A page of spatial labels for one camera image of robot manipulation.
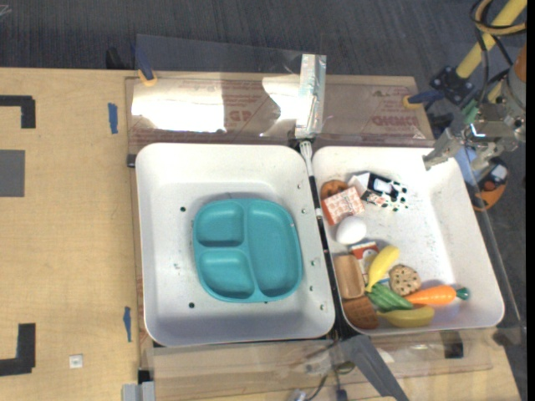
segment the brown donut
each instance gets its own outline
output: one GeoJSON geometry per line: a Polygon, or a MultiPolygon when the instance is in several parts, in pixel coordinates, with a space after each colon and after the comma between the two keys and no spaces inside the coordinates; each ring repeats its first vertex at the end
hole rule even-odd
{"type": "Polygon", "coordinates": [[[337,195],[341,191],[347,190],[349,186],[347,183],[344,183],[340,180],[331,180],[327,181],[324,185],[321,186],[321,191],[319,192],[319,197],[323,201],[328,197],[337,195]]]}

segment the wooden surface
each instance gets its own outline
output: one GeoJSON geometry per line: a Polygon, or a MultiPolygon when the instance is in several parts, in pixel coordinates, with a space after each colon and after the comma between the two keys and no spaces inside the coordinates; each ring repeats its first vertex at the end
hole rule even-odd
{"type": "MultiPolygon", "coordinates": [[[[37,129],[20,129],[18,109],[0,107],[0,149],[26,150],[25,196],[0,198],[0,358],[15,356],[19,323],[37,326],[36,367],[31,374],[1,377],[0,399],[113,400],[124,383],[136,380],[135,252],[125,165],[125,78],[132,75],[0,69],[0,94],[32,95],[37,105],[37,129]],[[118,106],[116,135],[108,103],[118,106]],[[70,369],[69,355],[79,353],[84,366],[70,369]]],[[[490,355],[486,371],[400,384],[411,399],[517,399],[505,353],[493,348],[490,355]]],[[[325,389],[317,399],[330,393],[325,389]]],[[[377,396],[367,383],[349,394],[377,396]]]]}

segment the toy carrot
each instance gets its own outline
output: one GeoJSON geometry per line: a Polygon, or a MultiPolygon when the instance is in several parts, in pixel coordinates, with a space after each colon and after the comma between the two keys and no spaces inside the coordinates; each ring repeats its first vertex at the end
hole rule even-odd
{"type": "Polygon", "coordinates": [[[412,304],[448,304],[453,302],[455,297],[459,297],[462,300],[468,300],[470,298],[470,292],[468,288],[460,288],[456,290],[449,285],[439,285],[437,287],[426,288],[413,292],[405,299],[412,304]]]}

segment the dark gray carpet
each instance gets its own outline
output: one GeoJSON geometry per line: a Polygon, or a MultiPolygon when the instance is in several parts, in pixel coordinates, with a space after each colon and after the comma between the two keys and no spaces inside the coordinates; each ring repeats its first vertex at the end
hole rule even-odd
{"type": "MultiPolygon", "coordinates": [[[[13,10],[0,20],[0,65],[103,69],[109,46],[117,47],[129,63],[130,44],[140,33],[325,53],[330,74],[409,75],[420,90],[426,90],[434,74],[445,65],[457,65],[475,43],[468,17],[475,1],[0,0],[13,10]]],[[[495,8],[501,3],[498,0],[495,8]]],[[[503,42],[514,58],[525,40],[520,35],[503,42]]],[[[504,67],[494,49],[491,75],[504,67]]],[[[481,82],[480,69],[472,79],[481,82]]],[[[439,103],[431,109],[435,114],[448,111],[456,108],[439,103]]],[[[503,156],[511,179],[489,212],[520,314],[518,323],[514,300],[509,298],[504,325],[520,329],[521,342],[504,342],[512,345],[508,352],[523,398],[527,397],[525,153],[521,147],[503,156]]],[[[507,287],[503,291],[507,296],[507,287]]]]}

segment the white ball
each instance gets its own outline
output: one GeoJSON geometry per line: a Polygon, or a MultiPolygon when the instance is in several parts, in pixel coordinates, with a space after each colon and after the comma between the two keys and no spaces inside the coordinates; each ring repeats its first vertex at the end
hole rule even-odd
{"type": "Polygon", "coordinates": [[[364,239],[366,225],[357,216],[345,217],[336,230],[336,241],[344,245],[352,245],[364,239]]]}

